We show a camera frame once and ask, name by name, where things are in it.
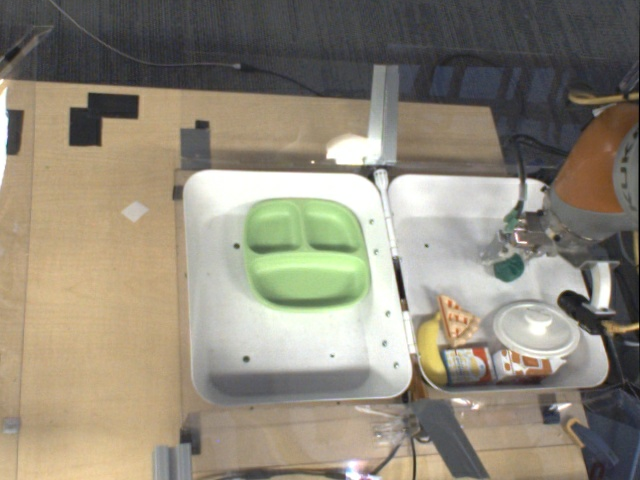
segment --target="wooden surface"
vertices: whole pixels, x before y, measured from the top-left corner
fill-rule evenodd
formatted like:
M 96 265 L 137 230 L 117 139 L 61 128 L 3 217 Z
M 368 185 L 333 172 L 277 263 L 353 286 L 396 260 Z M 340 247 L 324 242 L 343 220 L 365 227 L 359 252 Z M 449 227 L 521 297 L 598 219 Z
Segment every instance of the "wooden surface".
M 31 212 L 35 84 L 0 84 L 9 109 L 23 109 L 19 155 L 7 157 L 0 190 L 0 418 L 20 414 L 22 331 L 26 303 Z M 0 434 L 0 478 L 17 471 L 18 434 Z
M 140 95 L 139 119 L 104 119 L 102 147 L 69 147 L 69 109 L 86 107 L 90 91 Z M 192 128 L 196 119 L 210 121 L 214 156 L 233 159 L 250 150 L 265 157 L 275 150 L 278 158 L 322 158 L 330 139 L 366 134 L 368 103 L 37 84 L 19 480 L 151 478 L 154 446 L 177 442 L 180 267 L 171 194 L 180 128 Z M 471 159 L 500 169 L 488 109 L 401 105 L 399 126 L 401 159 Z M 133 223 L 121 211 L 135 201 L 149 211 Z M 2 318 L 10 321 L 4 313 Z M 0 381 L 4 393 L 11 384 Z M 5 417 L 9 409 L 2 409 Z M 209 414 L 212 422 L 226 417 L 224 411 Z M 259 429 L 274 440 L 263 440 L 263 450 L 285 439 L 288 429 L 280 427 L 278 434 L 277 422 L 297 421 L 299 412 L 274 414 L 276 437 L 267 421 Z M 237 453 L 257 452 L 247 449 L 234 418 L 225 421 Z M 559 427 L 530 419 L 499 425 L 499 432 L 482 426 L 470 438 L 482 446 L 481 457 L 496 478 L 584 478 L 580 452 Z M 356 423 L 353 429 L 360 430 Z M 252 434 L 260 436 L 255 429 L 245 435 Z M 318 439 L 328 444 L 329 435 Z M 493 436 L 500 436 L 498 444 L 485 446 Z M 499 444 L 509 439 L 512 446 Z M 15 440 L 3 437 L 0 446 L 0 458 L 16 452 Z M 449 478 L 432 448 L 420 451 L 425 458 L 418 478 L 427 472 L 428 478 Z M 408 476 L 410 462 L 394 461 L 385 478 Z
M 540 473 L 553 473 L 554 468 L 560 474 L 568 468 L 566 464 L 538 464 L 533 459 L 544 456 L 540 449 L 556 454 L 555 448 L 564 450 L 575 477 L 584 477 L 579 449 L 560 425 L 543 424 L 537 395 L 471 398 L 473 407 L 456 407 L 455 413 L 483 463 L 486 457 L 492 458 L 492 462 L 485 463 L 492 478 L 545 478 Z M 564 407 L 563 420 L 576 416 L 584 421 L 577 393 L 560 395 L 558 402 Z M 372 408 L 395 414 L 393 407 L 376 405 Z M 198 416 L 202 454 L 193 458 L 194 471 L 204 476 L 221 470 L 233 471 L 239 464 L 243 468 L 282 467 L 285 464 L 309 468 L 334 461 L 350 463 L 354 458 L 366 459 L 369 465 L 375 465 L 390 449 L 375 434 L 390 421 L 394 420 L 363 413 L 362 405 L 354 403 L 210 409 Z M 502 462 L 496 461 L 498 452 Z M 440 460 L 433 444 L 419 445 L 417 453 L 432 464 L 434 456 Z M 408 448 L 403 448 L 398 457 L 407 454 Z M 520 469 L 518 461 L 527 456 L 532 457 L 532 462 L 524 463 L 526 467 Z M 504 476 L 501 472 L 509 466 L 510 474 Z M 405 478 L 388 475 L 385 478 Z M 441 474 L 428 478 L 448 479 L 450 476 Z

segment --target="toy banana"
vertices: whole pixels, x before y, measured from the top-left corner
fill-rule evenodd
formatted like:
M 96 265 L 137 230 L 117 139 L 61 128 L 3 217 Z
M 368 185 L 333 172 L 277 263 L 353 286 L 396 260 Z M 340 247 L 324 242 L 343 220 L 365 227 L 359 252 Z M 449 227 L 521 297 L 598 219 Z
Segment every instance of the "toy banana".
M 418 328 L 418 352 L 420 364 L 429 380 L 438 386 L 444 386 L 447 384 L 447 370 L 438 349 L 439 332 L 440 313 L 436 313 Z

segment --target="green plate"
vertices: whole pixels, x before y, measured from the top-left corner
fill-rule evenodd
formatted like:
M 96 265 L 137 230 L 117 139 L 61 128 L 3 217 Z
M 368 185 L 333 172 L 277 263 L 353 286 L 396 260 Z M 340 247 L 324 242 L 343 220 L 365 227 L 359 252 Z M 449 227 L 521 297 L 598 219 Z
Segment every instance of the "green plate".
M 371 284 L 358 219 L 323 199 L 255 204 L 245 221 L 244 259 L 253 294 L 275 309 L 351 306 Z

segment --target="black tape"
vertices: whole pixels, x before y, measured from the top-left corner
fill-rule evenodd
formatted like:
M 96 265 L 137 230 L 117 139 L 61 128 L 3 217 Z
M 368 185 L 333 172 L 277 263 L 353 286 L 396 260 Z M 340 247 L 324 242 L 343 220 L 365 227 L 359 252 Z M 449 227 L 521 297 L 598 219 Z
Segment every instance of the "black tape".
M 7 116 L 9 117 L 7 155 L 17 155 L 18 153 L 20 153 L 20 146 L 22 145 L 24 111 L 7 110 Z
M 542 423 L 545 425 L 559 425 L 560 411 L 558 410 L 556 395 L 553 393 L 539 395 L 538 402 L 540 403 Z
M 89 109 L 72 108 L 69 117 L 70 146 L 101 146 L 102 120 Z
M 138 119 L 139 96 L 89 93 L 89 112 L 94 117 Z
M 182 201 L 182 195 L 184 194 L 184 187 L 182 185 L 173 186 L 173 200 Z

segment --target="wooden table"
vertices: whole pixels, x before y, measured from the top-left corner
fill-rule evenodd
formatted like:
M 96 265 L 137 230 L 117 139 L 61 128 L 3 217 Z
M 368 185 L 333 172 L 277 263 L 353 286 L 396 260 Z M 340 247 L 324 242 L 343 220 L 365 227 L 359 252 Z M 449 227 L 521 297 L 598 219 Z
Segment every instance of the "wooden table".
M 151 478 L 153 448 L 176 445 L 182 423 L 172 200 L 180 129 L 193 128 L 196 119 L 209 121 L 214 157 L 244 151 L 251 158 L 255 152 L 263 158 L 323 158 L 332 138 L 366 135 L 369 105 L 329 98 L 27 86 L 10 93 L 10 108 L 25 110 L 25 147 L 10 159 L 0 192 L 0 202 L 20 190 L 23 196 L 32 192 L 28 268 L 24 254 L 13 258 L 21 257 L 23 264 L 2 263 L 3 272 L 22 271 L 28 282 L 26 305 L 5 304 L 0 314 L 0 416 L 19 416 L 22 424 L 19 434 L 0 436 L 0 478 Z M 86 107 L 89 92 L 139 95 L 139 118 L 103 119 L 102 147 L 70 147 L 69 109 Z M 35 106 L 20 94 L 31 94 Z M 494 173 L 503 169 L 491 113 L 482 107 L 401 104 L 399 158 L 461 168 L 479 162 Z M 121 213 L 134 202 L 149 209 L 135 223 Z M 0 208 L 3 219 L 14 215 L 29 223 L 24 205 L 4 201 Z M 223 414 L 211 417 L 224 420 Z M 484 429 L 480 423 L 469 434 L 495 478 L 585 478 L 579 449 L 558 425 L 507 419 Z M 489 446 L 492 439 L 498 444 Z M 419 478 L 450 478 L 430 446 L 418 450 Z M 393 461 L 385 478 L 408 478 L 410 463 L 406 457 Z

